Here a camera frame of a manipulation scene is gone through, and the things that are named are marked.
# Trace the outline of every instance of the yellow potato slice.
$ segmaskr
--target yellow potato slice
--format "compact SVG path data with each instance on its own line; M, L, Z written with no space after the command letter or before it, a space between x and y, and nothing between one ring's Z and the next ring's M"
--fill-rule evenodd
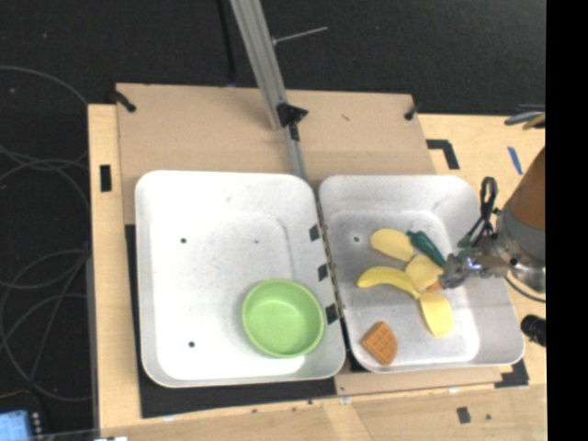
M434 336L446 336L453 330L453 311L449 300L438 292L425 292L419 298L424 320Z
M413 280L414 287L423 291L432 286L443 274L443 268L425 254L418 254L404 268L404 272Z
M392 258L402 261L413 258L413 243L406 233L393 229L379 229L372 233L369 241L376 250Z
M404 271L390 266L374 266L365 271L357 280L359 288L371 288L379 284L389 284L402 289L418 299L420 293L414 288L411 278Z

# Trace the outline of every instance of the green bowl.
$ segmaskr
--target green bowl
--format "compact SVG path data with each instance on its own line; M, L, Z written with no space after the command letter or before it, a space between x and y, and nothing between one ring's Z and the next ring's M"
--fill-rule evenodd
M320 302L304 286L288 279L268 279L247 293L243 326L262 352L296 357L320 343L324 314Z

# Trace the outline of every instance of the black clamp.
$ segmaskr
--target black clamp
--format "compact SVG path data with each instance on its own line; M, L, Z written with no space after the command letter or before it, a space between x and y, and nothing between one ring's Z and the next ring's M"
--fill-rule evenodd
M290 138L293 141L300 142L300 135L298 133L298 123L309 114L306 109L301 107L293 107L288 103L281 103L277 105L277 115L282 128L289 128Z

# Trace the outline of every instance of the copper-colored cylinder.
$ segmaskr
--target copper-colored cylinder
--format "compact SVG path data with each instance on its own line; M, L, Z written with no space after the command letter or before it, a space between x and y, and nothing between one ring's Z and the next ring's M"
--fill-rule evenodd
M513 215L529 227L545 230L545 147L510 199Z

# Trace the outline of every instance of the tray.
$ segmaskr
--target tray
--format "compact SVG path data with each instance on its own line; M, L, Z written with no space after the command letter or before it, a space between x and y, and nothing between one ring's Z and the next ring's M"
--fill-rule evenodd
M308 184L293 175L154 171L138 182L135 208L141 358L153 381L254 384L341 369L345 344ZM271 277L306 286L325 309L329 324L306 356L265 356L247 339L243 299Z
M455 328L436 338L427 330L417 303L391 286L358 288L372 266L403 263L373 250L370 235L381 228L425 232L447 256L480 215L475 192L452 175L338 175L324 180L319 198L325 235L334 263L351 351L372 372L509 365L524 351L515 310L502 279L471 278L443 291ZM398 353L382 366L360 344L377 321L398 339Z

